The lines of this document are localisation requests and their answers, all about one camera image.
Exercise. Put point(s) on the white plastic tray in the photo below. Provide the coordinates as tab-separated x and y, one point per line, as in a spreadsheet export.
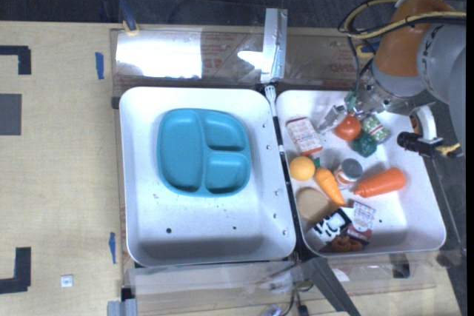
207	225
403	222

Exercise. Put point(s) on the white can grey lid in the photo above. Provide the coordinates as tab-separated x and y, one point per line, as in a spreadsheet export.
350	171

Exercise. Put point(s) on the red and white carton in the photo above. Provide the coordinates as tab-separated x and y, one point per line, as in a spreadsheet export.
362	221

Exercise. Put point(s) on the yellow orange fruit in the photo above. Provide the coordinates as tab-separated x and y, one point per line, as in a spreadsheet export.
301	168

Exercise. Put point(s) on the thin black and white rod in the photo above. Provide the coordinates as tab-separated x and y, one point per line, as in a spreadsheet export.
278	133

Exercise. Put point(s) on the green broccoli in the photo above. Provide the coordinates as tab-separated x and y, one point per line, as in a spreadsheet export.
365	146

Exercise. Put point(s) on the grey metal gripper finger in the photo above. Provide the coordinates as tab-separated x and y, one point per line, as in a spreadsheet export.
331	118
360	111

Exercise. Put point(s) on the brown bread slice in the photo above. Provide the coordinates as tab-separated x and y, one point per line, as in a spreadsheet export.
312	204

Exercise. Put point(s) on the black cylinder on white bracket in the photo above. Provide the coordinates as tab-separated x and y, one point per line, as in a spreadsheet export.
416	142

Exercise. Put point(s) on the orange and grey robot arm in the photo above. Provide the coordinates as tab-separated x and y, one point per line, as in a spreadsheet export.
440	48

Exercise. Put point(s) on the blue divided plate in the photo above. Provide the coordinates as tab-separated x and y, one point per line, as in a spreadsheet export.
181	151

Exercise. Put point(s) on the green and white can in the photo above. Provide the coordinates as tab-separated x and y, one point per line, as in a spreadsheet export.
377	128

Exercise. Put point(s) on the brown pretzel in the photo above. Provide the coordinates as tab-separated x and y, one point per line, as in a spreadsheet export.
344	244

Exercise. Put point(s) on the orange and white carton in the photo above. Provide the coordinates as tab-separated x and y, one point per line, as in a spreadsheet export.
304	136

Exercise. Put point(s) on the orange round fruit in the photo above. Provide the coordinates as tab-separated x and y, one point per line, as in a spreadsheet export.
347	128

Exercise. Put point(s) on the orange bottle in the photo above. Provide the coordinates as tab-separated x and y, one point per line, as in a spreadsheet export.
381	182

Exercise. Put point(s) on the black and white carton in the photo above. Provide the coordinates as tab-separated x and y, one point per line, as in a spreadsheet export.
330	225

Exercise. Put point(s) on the orange carrot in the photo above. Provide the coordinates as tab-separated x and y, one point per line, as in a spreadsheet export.
329	184

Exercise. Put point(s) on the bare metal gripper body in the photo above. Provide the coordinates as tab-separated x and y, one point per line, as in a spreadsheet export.
392	103

